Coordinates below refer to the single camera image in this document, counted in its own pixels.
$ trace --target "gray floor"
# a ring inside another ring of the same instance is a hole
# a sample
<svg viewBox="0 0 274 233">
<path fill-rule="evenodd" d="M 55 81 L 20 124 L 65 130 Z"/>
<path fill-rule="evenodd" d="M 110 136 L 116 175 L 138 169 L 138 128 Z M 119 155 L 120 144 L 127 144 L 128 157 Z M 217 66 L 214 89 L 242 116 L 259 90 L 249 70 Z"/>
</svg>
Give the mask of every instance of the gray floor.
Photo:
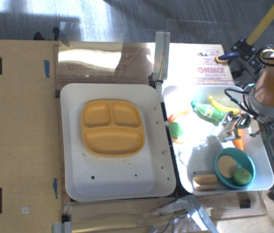
<svg viewBox="0 0 274 233">
<path fill-rule="evenodd" d="M 81 25 L 86 41 L 153 41 L 156 30 L 172 42 L 219 43 L 226 52 L 246 38 L 274 0 L 0 0 L 0 39 L 53 40 L 61 22 Z M 274 20 L 256 47 L 274 44 Z M 274 136 L 270 141 L 274 150 Z M 269 157 L 274 165 L 272 154 Z"/>
</svg>

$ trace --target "wooden table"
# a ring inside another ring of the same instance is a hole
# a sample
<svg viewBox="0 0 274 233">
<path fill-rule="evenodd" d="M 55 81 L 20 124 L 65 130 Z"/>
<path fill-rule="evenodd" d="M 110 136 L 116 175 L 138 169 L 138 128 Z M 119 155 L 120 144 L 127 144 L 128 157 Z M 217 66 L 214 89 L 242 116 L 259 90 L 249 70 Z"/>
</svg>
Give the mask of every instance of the wooden table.
<svg viewBox="0 0 274 233">
<path fill-rule="evenodd" d="M 53 223 L 61 222 L 57 45 L 0 40 L 0 232 L 47 233 Z M 215 221 L 218 230 L 273 233 L 274 203 L 264 198 L 267 215 Z"/>
</svg>

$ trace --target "beige round object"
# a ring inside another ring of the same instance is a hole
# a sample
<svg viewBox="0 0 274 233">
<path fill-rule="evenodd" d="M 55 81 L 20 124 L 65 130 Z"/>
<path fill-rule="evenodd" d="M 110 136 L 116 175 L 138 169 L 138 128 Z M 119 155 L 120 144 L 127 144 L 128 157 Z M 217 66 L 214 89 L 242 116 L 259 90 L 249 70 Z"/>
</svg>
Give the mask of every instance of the beige round object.
<svg viewBox="0 0 274 233">
<path fill-rule="evenodd" d="M 222 155 L 217 165 L 219 172 L 226 178 L 232 178 L 234 171 L 238 168 L 237 162 L 229 155 Z"/>
</svg>

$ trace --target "white plastic tray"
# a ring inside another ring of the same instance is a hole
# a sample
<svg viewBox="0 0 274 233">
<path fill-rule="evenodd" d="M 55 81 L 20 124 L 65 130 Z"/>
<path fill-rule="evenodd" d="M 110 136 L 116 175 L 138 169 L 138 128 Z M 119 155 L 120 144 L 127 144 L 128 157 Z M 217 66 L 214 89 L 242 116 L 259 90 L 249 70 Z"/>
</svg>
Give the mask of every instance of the white plastic tray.
<svg viewBox="0 0 274 233">
<path fill-rule="evenodd" d="M 136 155 L 101 157 L 91 154 L 81 137 L 81 112 L 98 99 L 126 100 L 140 111 L 145 144 Z M 143 84 L 66 85 L 60 93 L 65 185 L 80 202 L 170 195 L 176 179 L 157 91 Z"/>
<path fill-rule="evenodd" d="M 193 100 L 200 103 L 210 104 L 208 99 L 212 95 L 216 100 L 225 106 L 237 107 L 224 90 L 228 87 L 241 90 L 235 86 L 220 85 L 193 85 L 193 86 L 168 86 L 163 91 L 167 116 L 172 113 L 192 109 Z M 237 99 L 242 99 L 242 94 L 232 92 Z M 231 141 L 220 143 L 217 134 L 221 126 L 200 119 L 194 112 L 182 117 L 185 120 L 185 143 L 173 143 L 177 167 L 179 170 L 182 186 L 190 193 L 197 195 L 214 194 L 222 192 L 236 192 L 236 190 L 219 184 L 218 189 L 212 191 L 197 191 L 193 187 L 193 177 L 198 174 L 214 174 L 214 160 L 216 154 L 227 147 L 234 147 Z M 274 184 L 273 171 L 260 135 L 251 137 L 248 131 L 244 131 L 243 150 L 252 158 L 256 177 L 253 183 L 246 188 L 247 191 L 267 190 Z"/>
</svg>

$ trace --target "yellow divided plate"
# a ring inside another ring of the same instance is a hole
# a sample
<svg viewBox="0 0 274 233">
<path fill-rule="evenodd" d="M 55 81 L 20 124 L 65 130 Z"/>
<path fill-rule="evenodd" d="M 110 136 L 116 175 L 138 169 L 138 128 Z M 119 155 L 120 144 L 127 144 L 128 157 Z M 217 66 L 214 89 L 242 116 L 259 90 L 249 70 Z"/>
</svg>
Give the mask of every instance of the yellow divided plate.
<svg viewBox="0 0 274 233">
<path fill-rule="evenodd" d="M 138 153 L 145 143 L 139 110 L 123 100 L 94 100 L 81 115 L 83 143 L 92 154 L 123 157 Z"/>
</svg>

